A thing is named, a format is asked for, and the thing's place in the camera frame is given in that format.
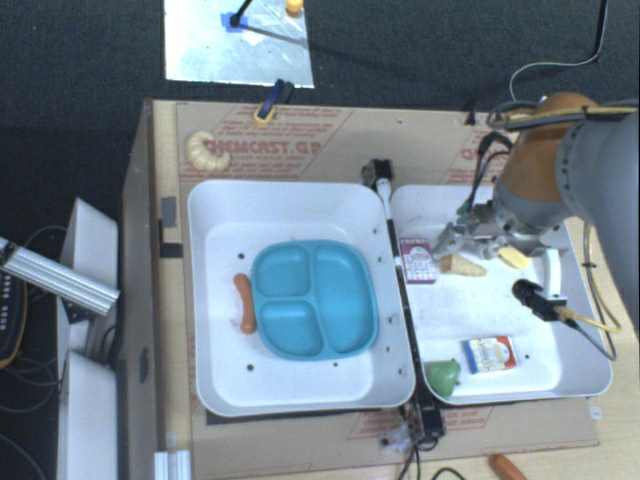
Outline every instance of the black carpet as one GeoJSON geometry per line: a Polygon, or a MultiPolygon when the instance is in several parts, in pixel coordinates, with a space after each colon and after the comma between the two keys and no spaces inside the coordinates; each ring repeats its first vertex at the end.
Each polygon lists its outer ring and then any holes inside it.
{"type": "MultiPolygon", "coordinates": [[[[581,61],[600,0],[305,0],[316,88],[293,103],[488,110],[534,61],[581,61]]],[[[610,0],[600,60],[536,68],[523,99],[577,91],[638,96],[640,0],[610,0]]],[[[0,0],[0,236],[65,225],[75,197],[113,218],[145,97],[252,101],[265,89],[164,79],[163,0],[0,0]]],[[[23,353],[55,354],[53,305],[32,311],[23,353]]],[[[35,396],[0,372],[0,404],[35,396]]],[[[0,411],[0,432],[55,477],[57,404],[0,411]]],[[[0,442],[3,480],[37,478],[0,442]]]]}

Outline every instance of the yellow toy ball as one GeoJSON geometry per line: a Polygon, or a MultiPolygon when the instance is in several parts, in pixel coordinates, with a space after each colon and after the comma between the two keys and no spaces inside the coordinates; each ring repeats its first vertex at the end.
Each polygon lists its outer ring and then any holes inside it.
{"type": "Polygon", "coordinates": [[[286,0],[285,7],[289,14],[296,15],[302,10],[304,0],[286,0]]]}

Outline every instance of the blue plate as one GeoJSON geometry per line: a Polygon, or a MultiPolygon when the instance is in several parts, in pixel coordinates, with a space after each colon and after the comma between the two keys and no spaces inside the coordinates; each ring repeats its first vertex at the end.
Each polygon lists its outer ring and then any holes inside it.
{"type": "Polygon", "coordinates": [[[348,357],[376,338],[369,271],[346,244],[308,240],[267,247],[253,263],[251,285],[260,336],[282,357],[348,357]]]}

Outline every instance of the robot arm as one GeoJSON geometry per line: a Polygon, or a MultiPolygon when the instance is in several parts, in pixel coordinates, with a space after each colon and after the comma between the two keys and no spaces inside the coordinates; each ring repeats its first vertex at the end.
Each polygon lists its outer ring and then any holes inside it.
{"type": "MultiPolygon", "coordinates": [[[[583,107],[597,105],[578,94],[560,93],[542,102],[533,116],[583,107]]],[[[637,332],[638,111],[622,119],[609,115],[524,131],[495,185],[493,200],[474,206],[464,225],[448,226],[434,256],[450,253],[465,240],[508,242],[525,254],[540,254],[538,237],[573,215],[595,226],[637,332]]],[[[482,252],[485,257],[493,254],[486,245],[482,252]]]]}

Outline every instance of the small box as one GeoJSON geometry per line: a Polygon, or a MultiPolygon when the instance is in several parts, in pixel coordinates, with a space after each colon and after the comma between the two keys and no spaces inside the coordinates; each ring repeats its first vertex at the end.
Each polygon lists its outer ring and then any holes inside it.
{"type": "Polygon", "coordinates": [[[496,372],[518,366],[509,336],[469,340],[465,342],[464,348],[472,373],[496,372]]]}
{"type": "Polygon", "coordinates": [[[407,284],[435,283],[437,268],[429,242],[423,238],[401,238],[398,242],[407,284]]]}

